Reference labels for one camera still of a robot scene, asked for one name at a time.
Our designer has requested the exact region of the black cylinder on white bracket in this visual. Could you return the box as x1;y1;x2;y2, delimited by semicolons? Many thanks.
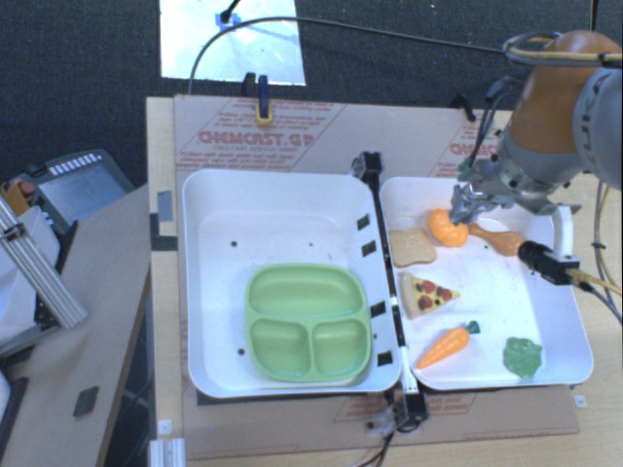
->
516;203;583;287

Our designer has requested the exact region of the toy pizza slice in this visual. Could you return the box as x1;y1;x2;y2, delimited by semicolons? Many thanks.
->
398;271;461;321

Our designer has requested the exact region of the orange carrot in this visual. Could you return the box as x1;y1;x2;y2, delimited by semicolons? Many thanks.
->
416;320;482;371

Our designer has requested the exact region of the orange croissant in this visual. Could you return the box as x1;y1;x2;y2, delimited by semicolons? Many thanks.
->
427;208;470;249

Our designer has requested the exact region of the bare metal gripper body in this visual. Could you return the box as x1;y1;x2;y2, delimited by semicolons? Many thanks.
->
465;159;562;214

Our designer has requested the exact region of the thin black and white rod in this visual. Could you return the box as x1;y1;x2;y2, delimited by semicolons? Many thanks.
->
362;165;421;408

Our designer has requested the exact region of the tan bread slice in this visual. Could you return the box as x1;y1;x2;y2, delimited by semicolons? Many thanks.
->
387;228;438;269

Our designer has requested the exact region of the brown cardboard board red print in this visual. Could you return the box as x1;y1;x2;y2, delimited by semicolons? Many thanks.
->
172;93;582;461

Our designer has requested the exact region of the brown chicken drumstick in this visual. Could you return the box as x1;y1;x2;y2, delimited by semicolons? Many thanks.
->
467;221;527;258

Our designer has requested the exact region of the black block with thin wires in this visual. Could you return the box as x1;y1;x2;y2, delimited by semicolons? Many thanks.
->
350;151;384;180
392;391;430;431

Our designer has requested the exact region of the white plastic tray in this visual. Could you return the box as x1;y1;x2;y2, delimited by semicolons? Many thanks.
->
182;167;404;400
379;176;596;392

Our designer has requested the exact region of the green divided plate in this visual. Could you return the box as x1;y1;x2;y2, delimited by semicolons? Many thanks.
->
243;263;374;384

